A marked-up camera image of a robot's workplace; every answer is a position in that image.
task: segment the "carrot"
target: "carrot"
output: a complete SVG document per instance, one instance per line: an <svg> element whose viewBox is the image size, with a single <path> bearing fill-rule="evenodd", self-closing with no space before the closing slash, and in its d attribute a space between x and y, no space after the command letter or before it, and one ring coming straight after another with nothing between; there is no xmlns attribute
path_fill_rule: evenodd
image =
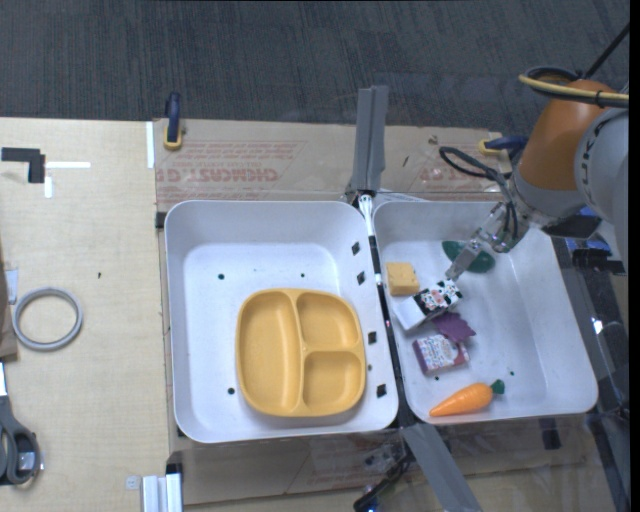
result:
<svg viewBox="0 0 640 512"><path fill-rule="evenodd" d="M494 393L496 395L504 393L504 382L500 379L496 380L491 386L484 382L476 382L456 391L453 395L433 407L429 414L431 416L448 416L450 414L477 411L491 403Z"/></svg>

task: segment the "green object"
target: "green object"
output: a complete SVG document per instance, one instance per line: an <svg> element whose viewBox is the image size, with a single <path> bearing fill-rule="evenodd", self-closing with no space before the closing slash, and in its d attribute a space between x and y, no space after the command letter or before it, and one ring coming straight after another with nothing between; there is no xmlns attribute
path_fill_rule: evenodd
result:
<svg viewBox="0 0 640 512"><path fill-rule="evenodd" d="M444 249L447 258L451 261L455 260L458 257L458 254L462 252L462 248L465 246L466 242L454 242L454 241L446 241L442 242L442 248ZM480 254L476 256L476 259L473 260L473 263L467 269L467 272L474 272L476 274L484 274L489 272L496 265L496 260L493 257L486 253L485 251L480 251Z"/></svg>
<svg viewBox="0 0 640 512"><path fill-rule="evenodd" d="M500 379L496 380L491 384L491 389L493 390L494 395L504 395L504 382Z"/></svg>

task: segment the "yellow sponge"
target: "yellow sponge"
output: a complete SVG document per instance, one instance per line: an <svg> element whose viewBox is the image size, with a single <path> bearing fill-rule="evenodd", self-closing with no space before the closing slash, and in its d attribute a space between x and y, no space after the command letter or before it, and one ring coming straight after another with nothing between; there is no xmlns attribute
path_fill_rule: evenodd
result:
<svg viewBox="0 0 640 512"><path fill-rule="evenodd" d="M411 263L389 262L386 267L387 286L391 295L413 295L420 291L420 283Z"/></svg>

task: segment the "white plastic tray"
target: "white plastic tray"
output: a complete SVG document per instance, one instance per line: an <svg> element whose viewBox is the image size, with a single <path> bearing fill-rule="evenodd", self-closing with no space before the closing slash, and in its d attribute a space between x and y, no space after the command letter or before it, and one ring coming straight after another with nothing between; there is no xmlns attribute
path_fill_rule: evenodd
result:
<svg viewBox="0 0 640 512"><path fill-rule="evenodd" d="M383 268L387 261L408 261L421 287L443 279L450 261L442 241L466 240L493 205L382 204L374 213L374 226ZM466 272L457 281L464 297L455 311L477 333L466 342L466 365L425 376L411 343L438 331L429 322L405 332L392 316L409 407L434 424L589 410L597 400L597 383L551 239L531 229L510 253L493 256L496 266L490 272ZM387 293L390 310L405 298ZM473 414L429 416L434 405L457 389L498 378L505 382L506 392L489 407Z"/></svg>
<svg viewBox="0 0 640 512"><path fill-rule="evenodd" d="M388 338L368 233L355 208L337 201L187 201L169 211L165 241L174 412L185 435L218 443L366 432L395 419ZM252 293L279 287L334 293L355 308L368 369L352 409L281 418L257 412L243 398L235 367L238 312ZM370 344L372 332L377 341Z"/></svg>

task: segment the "yellow cable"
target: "yellow cable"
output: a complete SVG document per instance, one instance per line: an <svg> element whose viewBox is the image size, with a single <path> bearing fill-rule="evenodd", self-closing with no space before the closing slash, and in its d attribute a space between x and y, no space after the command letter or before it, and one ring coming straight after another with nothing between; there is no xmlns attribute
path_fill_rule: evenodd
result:
<svg viewBox="0 0 640 512"><path fill-rule="evenodd" d="M597 96L602 99L629 101L628 94L620 94L620 93L613 93L613 92L601 92L600 94L598 94L595 91L583 91L582 89L575 89L573 87L566 87L564 85L550 84L542 80L529 78L526 75L518 75L518 79L523 84L527 84L528 86L533 87L534 89L539 89L541 91L546 91L546 92L558 93L565 96L569 96L569 95L580 96L583 98L596 98Z"/></svg>

